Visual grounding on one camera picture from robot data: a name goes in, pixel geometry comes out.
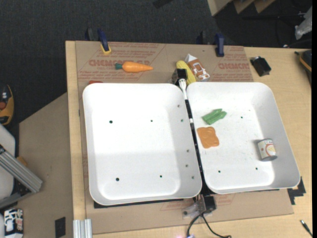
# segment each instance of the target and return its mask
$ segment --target toy carrot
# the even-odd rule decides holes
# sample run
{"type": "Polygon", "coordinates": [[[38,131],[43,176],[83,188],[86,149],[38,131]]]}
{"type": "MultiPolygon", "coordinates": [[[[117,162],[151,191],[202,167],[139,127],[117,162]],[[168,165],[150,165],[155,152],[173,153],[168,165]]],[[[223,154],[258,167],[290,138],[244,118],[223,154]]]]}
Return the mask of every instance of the toy carrot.
{"type": "Polygon", "coordinates": [[[140,72],[151,70],[153,67],[133,61],[125,61],[123,64],[116,63],[115,69],[124,69],[126,72],[140,72]]]}

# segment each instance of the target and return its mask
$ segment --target tin can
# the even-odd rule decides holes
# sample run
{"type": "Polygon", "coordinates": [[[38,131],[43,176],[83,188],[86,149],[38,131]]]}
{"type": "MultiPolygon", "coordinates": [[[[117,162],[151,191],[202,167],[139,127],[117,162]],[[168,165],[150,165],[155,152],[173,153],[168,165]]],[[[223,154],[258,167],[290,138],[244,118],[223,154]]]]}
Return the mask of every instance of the tin can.
{"type": "Polygon", "coordinates": [[[271,161],[277,158],[272,139],[261,140],[258,142],[258,148],[263,161],[271,161]]]}

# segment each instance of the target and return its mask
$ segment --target wooden table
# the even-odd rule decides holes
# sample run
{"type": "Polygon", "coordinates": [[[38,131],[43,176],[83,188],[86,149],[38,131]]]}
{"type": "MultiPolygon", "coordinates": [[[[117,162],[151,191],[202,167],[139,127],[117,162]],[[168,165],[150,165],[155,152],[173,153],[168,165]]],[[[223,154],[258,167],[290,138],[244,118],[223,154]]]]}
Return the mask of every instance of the wooden table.
{"type": "MultiPolygon", "coordinates": [[[[73,212],[75,220],[86,219],[81,155],[79,100],[75,41],[66,41],[66,66],[68,82],[68,108],[70,123],[70,148],[72,166],[73,212]]],[[[275,96],[300,174],[306,189],[303,197],[296,197],[294,214],[277,217],[236,220],[213,223],[220,234],[234,238],[245,237],[310,237],[300,223],[304,220],[313,230],[312,214],[312,90],[306,73],[299,64],[294,49],[245,48],[248,58],[261,56],[271,66],[270,75],[259,77],[250,64],[255,82],[269,86],[275,96]]],[[[176,238],[185,237],[187,226],[147,229],[130,232],[94,235],[96,238],[176,238]]],[[[214,237],[205,224],[191,229],[197,238],[214,237]]]]}

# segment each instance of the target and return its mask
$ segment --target cardboard sheet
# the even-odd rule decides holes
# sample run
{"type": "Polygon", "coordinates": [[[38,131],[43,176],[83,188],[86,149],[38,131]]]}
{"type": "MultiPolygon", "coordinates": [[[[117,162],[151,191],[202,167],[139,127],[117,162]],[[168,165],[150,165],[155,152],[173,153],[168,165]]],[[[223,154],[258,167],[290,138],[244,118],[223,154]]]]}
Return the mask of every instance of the cardboard sheet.
{"type": "MultiPolygon", "coordinates": [[[[192,199],[180,201],[95,208],[89,193],[88,160],[82,92],[90,80],[120,83],[166,83],[176,62],[187,54],[197,57],[214,82],[252,82],[249,63],[243,47],[225,46],[219,58],[213,45],[178,45],[151,43],[109,43],[110,55],[104,55],[99,42],[76,41],[78,97],[82,137],[83,171],[87,218],[92,219],[93,233],[111,233],[168,226],[187,225],[191,219],[182,217],[182,209],[192,199]],[[115,70],[116,62],[126,60],[150,64],[151,71],[127,73],[115,70]]],[[[217,209],[209,221],[227,221],[293,213],[287,190],[215,195],[217,209]]]]}

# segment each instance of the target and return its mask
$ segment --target green object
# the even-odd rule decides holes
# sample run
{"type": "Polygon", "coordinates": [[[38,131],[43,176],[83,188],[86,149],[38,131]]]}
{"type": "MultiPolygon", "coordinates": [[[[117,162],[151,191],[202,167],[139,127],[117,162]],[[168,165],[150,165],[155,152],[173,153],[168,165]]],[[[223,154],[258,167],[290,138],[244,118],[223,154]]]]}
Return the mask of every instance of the green object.
{"type": "Polygon", "coordinates": [[[116,63],[115,69],[123,69],[122,64],[116,63]]]}
{"type": "Polygon", "coordinates": [[[211,125],[214,122],[223,119],[226,115],[226,111],[222,111],[222,109],[215,109],[211,113],[204,115],[202,118],[208,125],[211,125]]]}

